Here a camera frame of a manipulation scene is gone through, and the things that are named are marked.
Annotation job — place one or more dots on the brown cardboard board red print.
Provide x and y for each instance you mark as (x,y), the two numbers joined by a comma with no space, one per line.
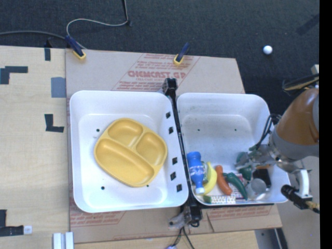
(116,69)

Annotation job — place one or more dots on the yellow divided plate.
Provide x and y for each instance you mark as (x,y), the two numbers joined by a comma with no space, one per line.
(124,154)

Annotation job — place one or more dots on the yellow banana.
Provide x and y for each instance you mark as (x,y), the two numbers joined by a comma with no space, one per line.
(212,178)

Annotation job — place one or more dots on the blue bottle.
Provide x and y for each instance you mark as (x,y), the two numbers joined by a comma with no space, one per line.
(195,170)

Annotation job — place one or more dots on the green chili pepper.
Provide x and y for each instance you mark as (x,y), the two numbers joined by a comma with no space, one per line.
(237,184)

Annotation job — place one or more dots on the white carton with coloured print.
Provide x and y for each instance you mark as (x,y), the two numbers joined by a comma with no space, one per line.
(223,199)

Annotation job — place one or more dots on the small green block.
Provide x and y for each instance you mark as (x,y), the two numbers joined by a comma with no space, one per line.
(207,199)

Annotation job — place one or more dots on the silver can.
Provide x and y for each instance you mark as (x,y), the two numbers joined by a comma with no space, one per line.
(257,187)

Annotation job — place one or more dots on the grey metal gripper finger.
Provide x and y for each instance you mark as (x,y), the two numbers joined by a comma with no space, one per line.
(241,157)
(246,172)

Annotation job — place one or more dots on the thin black and white rod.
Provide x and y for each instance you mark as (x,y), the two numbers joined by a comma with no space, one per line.
(179,136)

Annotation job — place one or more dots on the black box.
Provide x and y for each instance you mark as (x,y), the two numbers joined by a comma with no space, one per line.
(263,176)

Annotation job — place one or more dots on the white ball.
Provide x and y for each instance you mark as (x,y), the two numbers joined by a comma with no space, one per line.
(267,49)

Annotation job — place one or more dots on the orange sausage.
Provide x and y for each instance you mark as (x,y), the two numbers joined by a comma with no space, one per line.
(222,180)

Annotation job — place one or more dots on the black cylinder on white bracket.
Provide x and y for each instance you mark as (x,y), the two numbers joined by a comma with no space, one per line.
(302,183)

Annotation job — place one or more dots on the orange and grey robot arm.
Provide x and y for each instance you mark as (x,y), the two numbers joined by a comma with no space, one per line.
(298,123)

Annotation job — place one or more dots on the white plastic tray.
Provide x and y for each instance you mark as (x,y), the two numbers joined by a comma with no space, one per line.
(220,118)
(88,165)

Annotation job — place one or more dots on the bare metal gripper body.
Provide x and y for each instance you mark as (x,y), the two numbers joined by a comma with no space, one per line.
(264,156)

